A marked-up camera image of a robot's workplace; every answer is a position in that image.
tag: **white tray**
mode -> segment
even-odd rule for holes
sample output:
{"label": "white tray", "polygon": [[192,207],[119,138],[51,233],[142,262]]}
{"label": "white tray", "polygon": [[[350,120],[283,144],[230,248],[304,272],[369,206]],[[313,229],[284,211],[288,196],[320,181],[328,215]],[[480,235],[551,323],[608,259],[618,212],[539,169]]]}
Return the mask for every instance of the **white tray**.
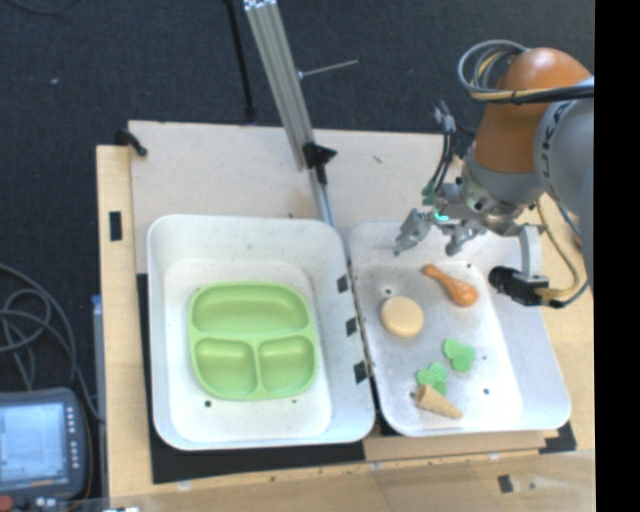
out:
{"label": "white tray", "polygon": [[[153,417],[160,436],[181,450],[354,442],[373,426],[368,379],[337,232],[316,220],[202,215],[161,217],[148,233]],[[187,308],[202,285],[277,281],[310,304],[319,338],[317,377],[299,395],[270,400],[216,398],[198,383],[189,359]]]}
{"label": "white tray", "polygon": [[[366,222],[351,231],[348,242],[363,334],[388,423],[407,436],[562,426],[570,399],[540,309],[498,295],[487,282],[495,266],[520,268],[517,238],[482,235],[449,257],[444,249],[449,238],[432,228],[421,244],[396,257],[392,247],[399,233],[400,223]],[[422,274],[428,263],[473,284],[477,302],[467,308],[454,304],[438,281]],[[390,334],[379,319],[381,304],[396,295],[423,309],[425,325],[413,338]],[[451,368],[442,351],[445,338],[476,349],[468,373]],[[434,362],[448,369],[446,397],[462,409],[461,419],[415,405],[415,374]]]}

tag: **green plate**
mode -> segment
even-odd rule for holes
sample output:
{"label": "green plate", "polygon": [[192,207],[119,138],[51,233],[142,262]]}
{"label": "green plate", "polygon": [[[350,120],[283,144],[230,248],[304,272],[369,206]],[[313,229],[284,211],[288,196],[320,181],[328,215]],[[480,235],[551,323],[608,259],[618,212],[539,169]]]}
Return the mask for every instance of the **green plate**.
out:
{"label": "green plate", "polygon": [[224,282],[189,304],[189,349],[200,384],[231,400],[301,393],[318,370],[318,339],[307,301],[270,282]]}

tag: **dark background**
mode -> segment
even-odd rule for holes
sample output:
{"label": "dark background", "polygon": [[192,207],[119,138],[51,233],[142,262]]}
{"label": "dark background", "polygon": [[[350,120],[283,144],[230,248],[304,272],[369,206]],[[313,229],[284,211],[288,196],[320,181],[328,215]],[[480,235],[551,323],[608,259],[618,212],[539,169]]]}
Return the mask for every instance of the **dark background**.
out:
{"label": "dark background", "polygon": [[[256,123],[279,125],[242,2],[232,5]],[[359,60],[302,81],[315,128],[436,133],[439,99],[459,123],[476,126],[482,106],[458,83],[456,66],[488,39],[557,48],[595,73],[595,0],[279,5],[300,70]],[[128,120],[244,123],[246,106],[223,0],[0,0],[0,263],[59,302],[92,392],[96,145],[112,144]],[[0,273],[0,308],[17,286]],[[69,385],[55,340],[44,335],[33,353],[35,387]],[[0,391],[23,388],[13,358],[0,353]]]}

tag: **toy ice cream cone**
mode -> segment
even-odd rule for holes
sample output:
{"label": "toy ice cream cone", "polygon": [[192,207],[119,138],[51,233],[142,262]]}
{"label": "toy ice cream cone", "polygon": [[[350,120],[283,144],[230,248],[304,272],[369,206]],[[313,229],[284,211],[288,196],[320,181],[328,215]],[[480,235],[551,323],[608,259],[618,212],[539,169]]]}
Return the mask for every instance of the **toy ice cream cone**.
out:
{"label": "toy ice cream cone", "polygon": [[462,411],[453,405],[444,396],[438,393],[429,384],[423,384],[416,393],[416,405],[437,414],[442,414],[448,418],[462,418]]}

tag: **orange drumstick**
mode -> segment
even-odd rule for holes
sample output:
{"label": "orange drumstick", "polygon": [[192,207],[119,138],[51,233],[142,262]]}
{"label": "orange drumstick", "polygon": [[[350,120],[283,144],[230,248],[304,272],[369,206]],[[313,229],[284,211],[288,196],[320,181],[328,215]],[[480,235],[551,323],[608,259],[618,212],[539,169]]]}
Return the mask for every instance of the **orange drumstick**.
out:
{"label": "orange drumstick", "polygon": [[422,273],[440,281],[449,292],[451,300],[459,306],[471,306],[478,300],[478,290],[474,286],[445,274],[433,264],[426,265]]}

